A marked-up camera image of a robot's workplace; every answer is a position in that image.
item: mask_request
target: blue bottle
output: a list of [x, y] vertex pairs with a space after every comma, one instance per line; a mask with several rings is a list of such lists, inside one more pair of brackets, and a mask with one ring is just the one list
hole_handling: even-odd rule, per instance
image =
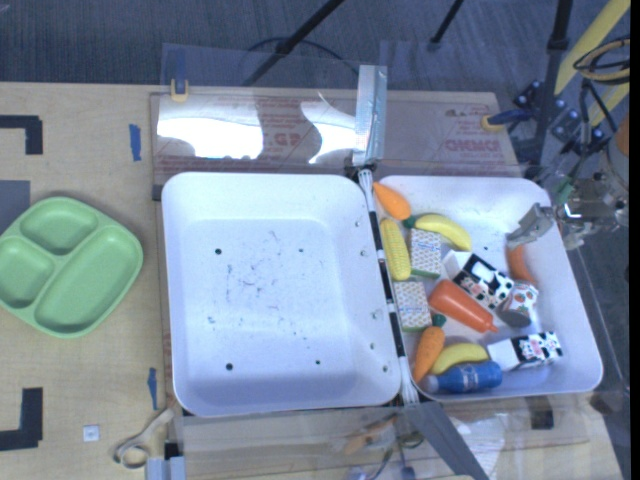
[[453, 366], [442, 375], [427, 375], [425, 379], [428, 393], [472, 393], [499, 386], [502, 383], [502, 370], [495, 361], [466, 363]]

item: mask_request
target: wooden table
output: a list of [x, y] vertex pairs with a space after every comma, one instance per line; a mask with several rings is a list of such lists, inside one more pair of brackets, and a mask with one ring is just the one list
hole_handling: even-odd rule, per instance
[[[144, 477], [142, 469], [128, 471], [116, 464], [112, 454], [157, 414], [147, 386], [150, 368], [158, 372], [158, 405], [165, 403], [164, 286], [156, 227], [159, 203], [151, 198], [149, 104], [152, 93], [165, 91], [157, 86], [0, 83], [0, 114], [37, 115], [44, 125], [42, 155], [25, 155], [23, 131], [0, 129], [0, 179], [29, 180], [31, 203], [66, 195], [93, 205], [130, 229], [145, 255], [121, 304], [82, 338], [50, 337], [0, 311], [0, 430], [19, 426], [23, 388], [42, 387], [44, 393], [43, 440], [37, 448], [0, 452], [1, 478]], [[132, 156], [129, 125], [140, 128], [139, 161]], [[526, 478], [618, 478], [602, 418], [583, 402], [576, 407], [585, 439], [503, 451], [495, 457], [498, 477], [515, 478], [516, 472], [527, 471]], [[83, 440], [86, 425], [99, 425], [99, 440]], [[162, 453], [163, 438], [159, 432], [152, 439], [152, 454]], [[421, 468], [450, 474], [446, 467]], [[332, 470], [305, 477], [338, 479], [344, 474]]]

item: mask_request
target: orange carrot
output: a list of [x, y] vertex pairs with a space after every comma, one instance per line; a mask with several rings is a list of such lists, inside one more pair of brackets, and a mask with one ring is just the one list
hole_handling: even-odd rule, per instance
[[444, 348], [445, 334], [442, 326], [447, 321], [444, 315], [434, 315], [433, 325], [422, 331], [413, 366], [413, 379], [420, 382], [429, 373]]
[[373, 191], [382, 207], [394, 219], [405, 220], [411, 217], [411, 206], [409, 202], [397, 191], [377, 181], [373, 182]]
[[529, 281], [532, 285], [536, 285], [536, 280], [524, 262], [523, 244], [518, 245], [515, 249], [507, 247], [507, 264], [509, 265], [509, 275], [514, 280]]

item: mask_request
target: green plate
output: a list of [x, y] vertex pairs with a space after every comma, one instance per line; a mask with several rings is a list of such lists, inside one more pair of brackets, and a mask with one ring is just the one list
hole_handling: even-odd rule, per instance
[[0, 235], [0, 305], [52, 336], [83, 336], [120, 303], [142, 261], [138, 239], [112, 218], [44, 199]]

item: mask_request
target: yellow corn cob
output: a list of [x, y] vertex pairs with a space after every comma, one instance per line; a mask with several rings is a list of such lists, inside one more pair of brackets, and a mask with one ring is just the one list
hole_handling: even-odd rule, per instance
[[382, 219], [380, 235], [391, 278], [394, 281], [405, 281], [411, 275], [411, 260], [400, 227], [393, 220]]

